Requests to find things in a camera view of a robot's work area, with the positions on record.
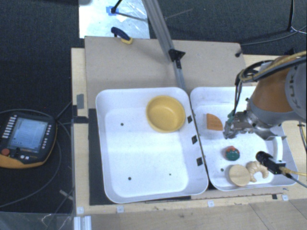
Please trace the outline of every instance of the white tray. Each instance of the white tray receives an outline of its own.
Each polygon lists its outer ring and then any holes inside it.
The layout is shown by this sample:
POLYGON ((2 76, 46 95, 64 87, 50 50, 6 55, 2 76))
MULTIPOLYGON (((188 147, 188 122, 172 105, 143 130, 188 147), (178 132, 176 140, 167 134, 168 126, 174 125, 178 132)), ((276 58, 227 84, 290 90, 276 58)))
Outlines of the white tray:
MULTIPOLYGON (((246 109, 246 98, 250 98, 255 87, 242 88, 240 102, 237 111, 246 109)), ((257 182, 249 182, 246 186, 238 187, 229 180, 229 169, 234 164, 246 166, 250 161, 255 161, 258 151, 273 154, 273 144, 271 141, 264 141, 256 134, 238 134, 234 139, 224 139, 222 131, 207 129, 206 114, 210 113, 222 121, 223 125, 227 120, 227 115, 234 108, 235 88, 231 87, 199 87, 191 92, 190 99, 195 121, 201 139, 201 146, 205 155, 208 174, 212 184, 219 190, 231 191, 238 189, 248 189, 257 187, 293 185, 294 182, 283 175, 273 175, 262 178, 260 172, 254 177, 257 182), (240 151, 240 158, 237 161, 228 161, 224 152, 228 146, 234 146, 240 151)), ((275 127, 272 132, 284 136, 282 127, 275 127)), ((286 139, 283 140, 283 160, 287 162, 286 167, 297 171, 289 145, 286 139)))
POLYGON ((180 88, 105 90, 96 98, 105 192, 115 203, 128 203, 204 192, 208 176, 188 95, 180 88), (154 131, 147 103, 158 95, 176 98, 186 121, 173 133, 154 131))

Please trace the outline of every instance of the dark carpet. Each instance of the dark carpet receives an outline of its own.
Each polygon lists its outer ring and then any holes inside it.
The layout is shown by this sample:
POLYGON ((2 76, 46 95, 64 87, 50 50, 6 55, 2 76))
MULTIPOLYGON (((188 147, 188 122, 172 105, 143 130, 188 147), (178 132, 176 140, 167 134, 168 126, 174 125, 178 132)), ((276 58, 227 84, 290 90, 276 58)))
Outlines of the dark carpet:
MULTIPOLYGON (((290 34, 291 0, 159 0, 169 18, 173 39, 239 42, 274 39, 290 34)), ((307 0, 295 0, 293 26, 306 25, 307 0)), ((79 39, 78 0, 0 0, 0 111, 27 108, 56 117, 71 101, 72 47, 79 39)), ((306 50, 306 36, 295 34, 276 42, 243 46, 245 54, 282 55, 306 50)), ((70 122, 69 108, 60 118, 70 122)), ((71 143, 59 128, 60 171, 44 190, 0 211, 53 213, 65 198, 59 190, 72 189, 71 143)), ((0 169, 0 206, 42 187, 59 164, 55 147, 45 165, 28 170, 0 169)), ((59 213, 69 213, 67 200, 59 213)))

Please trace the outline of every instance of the yellow bowl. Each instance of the yellow bowl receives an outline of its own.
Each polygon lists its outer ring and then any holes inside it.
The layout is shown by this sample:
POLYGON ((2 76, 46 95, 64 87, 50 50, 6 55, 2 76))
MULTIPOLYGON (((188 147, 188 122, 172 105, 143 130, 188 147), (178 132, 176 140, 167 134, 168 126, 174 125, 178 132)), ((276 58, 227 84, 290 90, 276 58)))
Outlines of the yellow bowl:
POLYGON ((183 126, 186 113, 178 100, 170 96, 160 95, 151 99, 147 104, 146 117, 154 130, 169 133, 183 126))

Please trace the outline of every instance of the gray tape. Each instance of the gray tape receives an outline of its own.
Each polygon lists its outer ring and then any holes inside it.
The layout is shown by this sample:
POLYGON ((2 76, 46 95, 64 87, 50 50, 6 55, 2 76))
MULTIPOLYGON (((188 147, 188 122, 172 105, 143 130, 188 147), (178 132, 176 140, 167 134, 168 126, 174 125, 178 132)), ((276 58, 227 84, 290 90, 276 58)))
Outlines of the gray tape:
POLYGON ((84 109, 84 94, 77 95, 77 109, 84 109))

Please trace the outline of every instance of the red button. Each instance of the red button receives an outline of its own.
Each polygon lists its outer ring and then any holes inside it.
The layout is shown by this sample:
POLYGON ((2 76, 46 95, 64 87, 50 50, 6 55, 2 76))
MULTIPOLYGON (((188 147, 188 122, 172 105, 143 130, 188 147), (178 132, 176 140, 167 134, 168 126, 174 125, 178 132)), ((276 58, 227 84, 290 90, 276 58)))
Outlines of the red button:
POLYGON ((10 154, 10 150, 9 150, 9 149, 7 149, 7 148, 2 149, 1 154, 2 154, 2 155, 4 155, 4 156, 9 156, 9 154, 10 154))

